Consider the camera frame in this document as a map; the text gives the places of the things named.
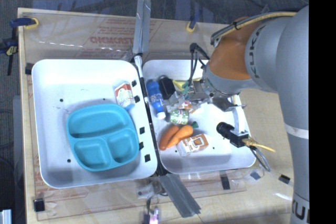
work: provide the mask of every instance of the orange carrot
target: orange carrot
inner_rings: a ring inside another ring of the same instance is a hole
[[[194,132],[194,128],[197,128],[197,122],[193,122],[192,125],[185,125],[183,127],[181,127],[181,129],[179,129],[175,135],[170,139],[170,141],[168,142],[167,147],[172,147],[174,145],[177,145],[180,141],[182,141],[183,139],[186,139],[190,136],[192,136],[193,132]]]
[[[173,137],[174,134],[177,133],[177,131],[180,129],[177,125],[171,126],[165,133],[161,136],[160,143],[159,143],[159,149],[162,151],[166,150],[168,141],[170,138]]]

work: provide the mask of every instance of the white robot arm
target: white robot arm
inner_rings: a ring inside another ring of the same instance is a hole
[[[220,100],[246,88],[279,94],[294,170],[291,224],[309,223],[309,6],[294,16],[234,27],[221,39],[213,34],[217,46],[204,68],[202,88],[222,110],[230,105]]]

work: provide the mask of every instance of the water bottle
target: water bottle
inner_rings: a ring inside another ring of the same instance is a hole
[[[166,117],[166,113],[164,113],[163,111],[163,99],[159,84],[156,81],[152,80],[147,83],[146,87],[150,99],[150,104],[156,110],[156,117],[160,120],[164,119]]]

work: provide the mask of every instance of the white bottle cap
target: white bottle cap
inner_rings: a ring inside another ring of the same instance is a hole
[[[159,112],[158,114],[156,114],[156,116],[158,119],[163,120],[166,117],[166,113]]]

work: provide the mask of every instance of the blue plate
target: blue plate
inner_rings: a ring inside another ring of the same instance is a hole
[[[118,104],[97,104],[73,111],[67,134],[77,162],[90,171],[127,164],[139,152],[132,118]]]

